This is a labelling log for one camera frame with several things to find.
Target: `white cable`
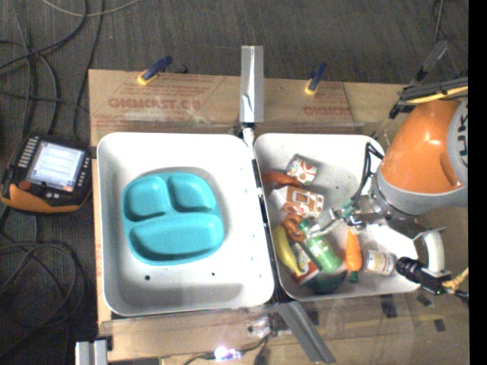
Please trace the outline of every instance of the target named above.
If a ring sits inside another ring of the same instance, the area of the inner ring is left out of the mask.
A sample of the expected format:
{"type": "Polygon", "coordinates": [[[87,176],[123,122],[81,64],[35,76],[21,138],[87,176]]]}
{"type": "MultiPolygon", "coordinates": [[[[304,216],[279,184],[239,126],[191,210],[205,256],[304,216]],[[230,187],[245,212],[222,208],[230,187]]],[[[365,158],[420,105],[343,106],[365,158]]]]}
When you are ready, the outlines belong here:
{"type": "MultiPolygon", "coordinates": [[[[73,16],[83,16],[82,14],[77,14],[75,12],[70,12],[70,11],[66,11],[65,9],[62,9],[60,7],[58,7],[57,5],[54,5],[52,2],[49,2],[48,0],[41,0],[42,2],[46,3],[48,6],[52,7],[52,8],[55,8],[56,10],[58,11],[61,11],[65,14],[70,14],[70,15],[73,15],[73,16]]],[[[124,4],[124,5],[121,5],[117,8],[113,8],[113,9],[110,9],[110,10],[107,10],[107,11],[102,11],[102,12],[96,12],[94,14],[88,14],[86,15],[87,17],[93,17],[93,16],[100,16],[100,15],[105,15],[105,14],[112,14],[113,12],[116,12],[116,11],[120,11],[124,8],[127,8],[129,7],[130,5],[134,5],[134,4],[137,4],[139,2],[144,2],[146,0],[134,0],[132,2],[129,2],[127,4],[124,4]]]]}

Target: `toy carrot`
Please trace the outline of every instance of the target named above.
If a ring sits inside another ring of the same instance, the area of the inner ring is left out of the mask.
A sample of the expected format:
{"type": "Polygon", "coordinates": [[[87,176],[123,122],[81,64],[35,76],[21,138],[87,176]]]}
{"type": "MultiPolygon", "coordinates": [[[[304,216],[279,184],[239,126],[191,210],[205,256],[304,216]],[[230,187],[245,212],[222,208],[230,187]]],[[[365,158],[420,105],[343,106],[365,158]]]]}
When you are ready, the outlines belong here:
{"type": "Polygon", "coordinates": [[[362,251],[355,231],[349,227],[345,245],[345,265],[350,271],[349,282],[358,283],[358,271],[363,264],[362,251]]]}

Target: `teal compartment plate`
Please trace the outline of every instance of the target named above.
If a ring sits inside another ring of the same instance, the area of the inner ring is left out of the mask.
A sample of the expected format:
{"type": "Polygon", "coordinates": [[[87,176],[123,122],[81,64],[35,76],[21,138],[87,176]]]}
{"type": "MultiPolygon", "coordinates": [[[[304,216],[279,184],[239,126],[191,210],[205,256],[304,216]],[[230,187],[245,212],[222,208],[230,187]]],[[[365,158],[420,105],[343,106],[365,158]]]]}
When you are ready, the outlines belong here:
{"type": "Polygon", "coordinates": [[[204,259],[224,241],[215,194],[196,174],[141,176],[125,187],[121,202],[129,248],[146,264],[176,265],[204,259]]]}

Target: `cardboard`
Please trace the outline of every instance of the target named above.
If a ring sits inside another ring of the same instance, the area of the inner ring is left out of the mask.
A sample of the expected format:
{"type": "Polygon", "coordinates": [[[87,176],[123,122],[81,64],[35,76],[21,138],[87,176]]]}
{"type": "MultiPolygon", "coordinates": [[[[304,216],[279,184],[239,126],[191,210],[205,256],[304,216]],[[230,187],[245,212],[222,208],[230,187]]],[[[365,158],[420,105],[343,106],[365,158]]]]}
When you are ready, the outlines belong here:
{"type": "MultiPolygon", "coordinates": [[[[238,126],[240,77],[160,73],[148,85],[140,72],[89,71],[91,145],[111,132],[228,132],[238,126]]],[[[268,78],[264,120],[256,131],[350,132],[352,113],[343,83],[268,78]]]]}

